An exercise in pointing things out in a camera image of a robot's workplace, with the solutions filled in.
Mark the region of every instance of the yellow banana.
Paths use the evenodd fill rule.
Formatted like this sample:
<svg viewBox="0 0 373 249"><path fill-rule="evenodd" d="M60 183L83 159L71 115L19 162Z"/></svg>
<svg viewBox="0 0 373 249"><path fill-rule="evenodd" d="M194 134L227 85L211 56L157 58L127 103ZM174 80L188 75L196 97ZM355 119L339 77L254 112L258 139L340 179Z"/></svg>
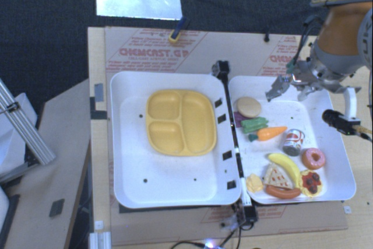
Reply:
<svg viewBox="0 0 373 249"><path fill-rule="evenodd" d="M299 179L300 179L301 172L298 166L293 162L293 160L291 160L288 156L282 153L271 153L268 156L268 159L282 166L282 168L284 168L285 171L291 177L294 183L294 187L299 188Z"/></svg>

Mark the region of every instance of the soda can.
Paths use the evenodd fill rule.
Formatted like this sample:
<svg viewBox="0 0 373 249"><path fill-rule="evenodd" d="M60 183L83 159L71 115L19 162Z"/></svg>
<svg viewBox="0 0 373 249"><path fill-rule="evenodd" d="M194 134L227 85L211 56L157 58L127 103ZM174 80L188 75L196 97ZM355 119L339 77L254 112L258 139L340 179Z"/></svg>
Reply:
<svg viewBox="0 0 373 249"><path fill-rule="evenodd" d="M304 133L298 129L287 131L285 143L282 150L289 156L299 156L304 140Z"/></svg>

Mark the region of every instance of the orange carrot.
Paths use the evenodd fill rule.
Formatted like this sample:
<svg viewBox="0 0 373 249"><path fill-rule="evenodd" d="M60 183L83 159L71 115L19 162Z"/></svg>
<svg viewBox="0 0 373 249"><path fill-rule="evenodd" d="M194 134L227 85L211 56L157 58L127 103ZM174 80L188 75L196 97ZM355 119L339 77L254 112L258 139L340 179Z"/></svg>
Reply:
<svg viewBox="0 0 373 249"><path fill-rule="evenodd" d="M257 131L257 136L260 141L265 141L280 135L282 132L286 131L287 127L269 127L262 128Z"/></svg>

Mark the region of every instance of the hot dog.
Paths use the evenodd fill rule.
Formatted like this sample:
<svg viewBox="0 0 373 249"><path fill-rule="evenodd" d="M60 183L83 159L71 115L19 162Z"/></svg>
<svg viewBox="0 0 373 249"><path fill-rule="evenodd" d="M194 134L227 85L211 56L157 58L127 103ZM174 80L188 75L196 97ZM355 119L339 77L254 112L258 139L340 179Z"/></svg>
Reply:
<svg viewBox="0 0 373 249"><path fill-rule="evenodd" d="M294 188L294 189L281 189L279 187L275 187L275 186L272 186L272 185L268 185L266 187L266 192L269 194L269 195L272 195L274 197L278 197L278 198L281 198L281 199L291 199L291 198L294 198L294 197L297 197L300 195L301 193L301 190L299 188Z"/></svg>

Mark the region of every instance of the toy food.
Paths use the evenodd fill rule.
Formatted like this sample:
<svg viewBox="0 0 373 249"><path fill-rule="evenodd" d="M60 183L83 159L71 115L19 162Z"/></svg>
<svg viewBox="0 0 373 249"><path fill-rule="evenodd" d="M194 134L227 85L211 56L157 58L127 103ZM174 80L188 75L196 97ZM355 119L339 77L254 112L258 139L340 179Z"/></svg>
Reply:
<svg viewBox="0 0 373 249"><path fill-rule="evenodd" d="M309 148L302 154L302 162L308 169L319 169L325 165L325 155L317 148Z"/></svg>
<svg viewBox="0 0 373 249"><path fill-rule="evenodd" d="M275 187L272 185L268 185L266 187L266 192L269 195L272 195L277 198L281 199L292 199L294 197L297 197L300 195L301 190L299 188L294 188L294 189L282 189L279 187Z"/></svg>
<svg viewBox="0 0 373 249"><path fill-rule="evenodd" d="M247 190L249 190L250 192L258 192L260 190L263 190L263 182L260 177L252 173L246 179L246 187Z"/></svg>
<svg viewBox="0 0 373 249"><path fill-rule="evenodd" d="M287 127L271 127L271 128L263 128L258 130L256 133L258 135L258 140L266 141L273 137L280 135L282 132L286 131Z"/></svg>
<svg viewBox="0 0 373 249"><path fill-rule="evenodd" d="M244 129L244 133L250 133L257 131L262 128L266 128L268 120L264 117L255 117L250 120L243 120L241 121L241 126Z"/></svg>
<svg viewBox="0 0 373 249"><path fill-rule="evenodd" d="M311 170L301 172L299 185L301 192L308 197L315 197L322 190L320 176Z"/></svg>
<svg viewBox="0 0 373 249"><path fill-rule="evenodd" d="M262 111L262 106L252 97L240 97L237 100L237 110L243 116L257 117Z"/></svg>
<svg viewBox="0 0 373 249"><path fill-rule="evenodd" d="M293 162L293 160L282 153L271 153L268 156L268 159L271 162L282 166L282 168L284 168L285 171L289 174L295 188L299 188L299 180L301 174L298 166Z"/></svg>
<svg viewBox="0 0 373 249"><path fill-rule="evenodd" d="M263 183L265 185L272 185L279 188L292 189L293 184L287 180L281 173L278 166L271 163L264 175Z"/></svg>

